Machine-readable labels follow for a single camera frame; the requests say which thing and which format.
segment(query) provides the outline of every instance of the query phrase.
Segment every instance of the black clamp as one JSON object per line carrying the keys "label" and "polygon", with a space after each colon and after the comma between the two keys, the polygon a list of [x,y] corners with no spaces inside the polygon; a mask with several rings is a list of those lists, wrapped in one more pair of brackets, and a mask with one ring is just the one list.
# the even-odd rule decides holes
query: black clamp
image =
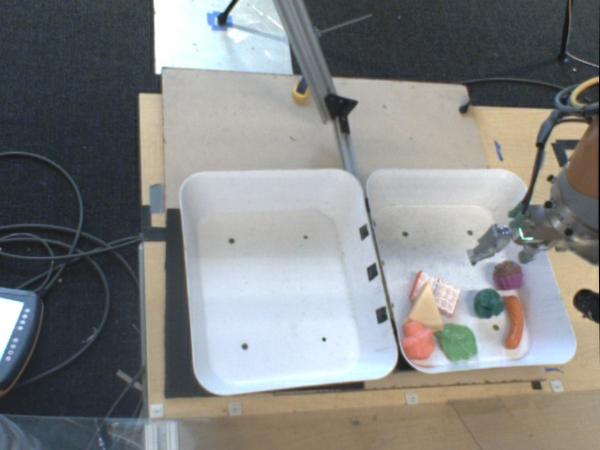
{"label": "black clamp", "polygon": [[349,135],[350,125],[348,123],[348,115],[358,105],[358,102],[336,94],[329,94],[325,97],[325,105],[327,105],[327,110],[331,118],[338,119],[341,132]]}

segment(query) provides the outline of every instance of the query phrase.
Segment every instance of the orange hot dog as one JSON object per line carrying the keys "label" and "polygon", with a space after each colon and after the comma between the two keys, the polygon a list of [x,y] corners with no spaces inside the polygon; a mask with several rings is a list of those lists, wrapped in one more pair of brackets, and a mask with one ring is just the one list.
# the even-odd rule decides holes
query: orange hot dog
{"label": "orange hot dog", "polygon": [[513,295],[504,297],[504,307],[508,312],[510,319],[510,326],[508,329],[508,335],[504,341],[504,345],[507,349],[513,350],[518,347],[523,337],[523,307]]}

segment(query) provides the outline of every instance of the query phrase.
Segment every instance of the black floor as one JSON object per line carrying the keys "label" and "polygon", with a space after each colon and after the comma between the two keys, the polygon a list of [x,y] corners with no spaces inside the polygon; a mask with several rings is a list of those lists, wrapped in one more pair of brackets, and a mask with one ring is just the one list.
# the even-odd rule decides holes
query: black floor
{"label": "black floor", "polygon": [[[597,75],[595,68],[557,61],[566,0],[306,1],[321,29],[373,14],[323,36],[335,75],[429,82],[513,77],[559,86]],[[598,0],[575,0],[571,52],[598,61],[598,23]],[[0,152],[34,152],[63,165],[81,189],[85,231],[106,241],[141,229],[137,96],[160,89],[153,47],[153,0],[0,0]],[[549,107],[554,95],[506,83],[474,85],[471,92],[474,104],[521,107]],[[0,226],[76,224],[69,186],[35,161],[0,158],[0,190]],[[122,253],[137,265],[135,246]],[[111,288],[106,327],[72,365],[0,398],[0,413],[101,416],[125,387],[115,373],[139,370],[136,286],[114,258],[95,260]],[[0,286],[17,286],[45,268],[0,258]],[[45,304],[25,380],[94,335],[102,317],[100,279],[85,262],[73,264]],[[138,402],[132,391],[114,414],[130,416]]]}

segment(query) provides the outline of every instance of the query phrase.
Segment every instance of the yellow cheese wedge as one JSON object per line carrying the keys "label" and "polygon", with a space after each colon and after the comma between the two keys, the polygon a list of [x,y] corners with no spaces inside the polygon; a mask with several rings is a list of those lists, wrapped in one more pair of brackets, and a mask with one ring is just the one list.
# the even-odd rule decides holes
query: yellow cheese wedge
{"label": "yellow cheese wedge", "polygon": [[443,322],[431,285],[426,283],[412,305],[407,322],[417,321],[434,330],[442,330]]}

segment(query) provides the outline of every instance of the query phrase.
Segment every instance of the purple cupcake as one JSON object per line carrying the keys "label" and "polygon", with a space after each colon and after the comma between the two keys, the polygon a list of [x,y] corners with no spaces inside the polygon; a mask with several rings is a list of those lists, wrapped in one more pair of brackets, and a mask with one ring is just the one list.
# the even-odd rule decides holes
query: purple cupcake
{"label": "purple cupcake", "polygon": [[514,290],[523,283],[523,272],[518,263],[507,260],[494,267],[494,283],[498,290]]}

